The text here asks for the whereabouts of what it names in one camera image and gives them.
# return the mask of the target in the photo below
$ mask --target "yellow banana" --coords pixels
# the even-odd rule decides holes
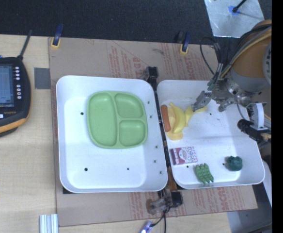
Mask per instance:
[[[166,132],[166,135],[173,141],[180,140],[183,137],[182,132],[173,133],[173,129],[174,129],[175,122],[176,122],[176,115],[174,113],[174,110],[172,107],[167,107],[167,111],[169,115],[169,122],[170,122],[171,130]]]
[[[175,126],[173,128],[173,133],[179,133],[182,131],[182,129],[186,125],[186,116],[185,112],[183,111],[182,108],[176,106],[173,104],[173,102],[170,102],[169,105],[173,108],[175,117],[176,117],[176,122]]]
[[[193,111],[192,111],[192,108],[191,108],[191,105],[189,105],[189,106],[187,107],[187,109],[185,110],[186,126],[188,126],[188,122],[189,122],[189,120],[191,119],[191,117],[192,117],[192,115],[193,115],[194,113],[196,113],[196,112],[201,112],[201,111],[204,111],[204,110],[206,110],[206,109],[207,109],[207,107],[204,106],[204,107],[202,107],[202,108],[196,110],[195,112],[193,112]]]
[[[188,122],[190,118],[192,117],[192,115],[193,115],[193,111],[192,111],[191,105],[189,105],[187,109],[185,110],[186,127],[188,126]]]

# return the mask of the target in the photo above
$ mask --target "green divided plate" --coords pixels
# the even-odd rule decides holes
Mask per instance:
[[[133,148],[147,139],[143,102],[128,92],[92,94],[87,103],[87,125],[91,140],[102,148]]]

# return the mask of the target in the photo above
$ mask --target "gray tape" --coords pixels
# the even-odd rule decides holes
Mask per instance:
[[[50,69],[34,67],[35,89],[50,89]]]

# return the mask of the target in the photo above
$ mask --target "dark green toy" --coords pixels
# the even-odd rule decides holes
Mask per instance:
[[[230,156],[227,159],[227,163],[228,163],[228,168],[231,171],[240,171],[243,168],[243,160],[240,157],[233,157]]]

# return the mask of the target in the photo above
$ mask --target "cardboard sheet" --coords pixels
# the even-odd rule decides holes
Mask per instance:
[[[162,80],[209,80],[199,45],[179,54],[180,44],[62,38],[58,49],[50,47],[51,102],[55,153],[56,199],[59,226],[73,226],[161,217],[147,212],[146,203],[157,192],[72,194],[63,189],[59,176],[55,86],[65,75],[138,79],[146,67],[157,67]],[[203,46],[208,64],[217,68],[215,51]],[[182,190],[183,205],[167,216],[187,216],[256,209],[251,185]]]

